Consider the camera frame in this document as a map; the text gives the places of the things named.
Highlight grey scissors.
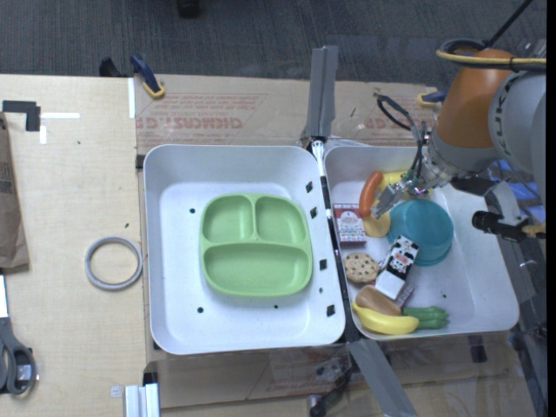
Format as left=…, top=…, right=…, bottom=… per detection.
left=0, top=315, right=38, bottom=396

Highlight orange sausage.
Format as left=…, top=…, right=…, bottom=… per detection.
left=358, top=170, right=385, bottom=218

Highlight brown biscuit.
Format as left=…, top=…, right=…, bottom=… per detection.
left=341, top=251, right=381, bottom=285

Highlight grey tape roll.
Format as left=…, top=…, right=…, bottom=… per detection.
left=83, top=235, right=144, bottom=292

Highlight blue bowl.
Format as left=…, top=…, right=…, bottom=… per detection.
left=385, top=198, right=455, bottom=267

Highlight red and white carton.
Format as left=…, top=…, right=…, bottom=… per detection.
left=332, top=202, right=367, bottom=247

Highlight black cylinder on white bracket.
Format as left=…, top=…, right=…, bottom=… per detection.
left=471, top=209, right=546, bottom=243

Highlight brown bread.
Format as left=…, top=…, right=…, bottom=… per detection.
left=354, top=284, right=403, bottom=318

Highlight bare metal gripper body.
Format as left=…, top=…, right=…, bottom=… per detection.
left=387, top=157, right=458, bottom=200

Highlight green vegetable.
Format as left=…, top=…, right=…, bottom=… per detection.
left=400, top=305, right=451, bottom=332

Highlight brown cardboard board red print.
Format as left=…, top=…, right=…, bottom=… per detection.
left=134, top=74, right=525, bottom=410

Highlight black and white cow carton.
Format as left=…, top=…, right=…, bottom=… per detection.
left=374, top=234, right=420, bottom=301

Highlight white plastic tray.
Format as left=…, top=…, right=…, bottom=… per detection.
left=322, top=145, right=520, bottom=342
left=142, top=143, right=347, bottom=356

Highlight green divided plate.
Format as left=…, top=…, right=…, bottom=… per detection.
left=199, top=192, right=314, bottom=297

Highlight yellow toy food piece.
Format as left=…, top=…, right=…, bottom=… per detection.
left=361, top=169, right=410, bottom=239

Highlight black chair wheel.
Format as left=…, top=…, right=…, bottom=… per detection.
left=175, top=0, right=203, bottom=20

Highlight brown paper bag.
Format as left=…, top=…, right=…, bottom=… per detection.
left=0, top=112, right=31, bottom=271

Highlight yellow banana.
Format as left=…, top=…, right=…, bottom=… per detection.
left=351, top=301, right=420, bottom=336

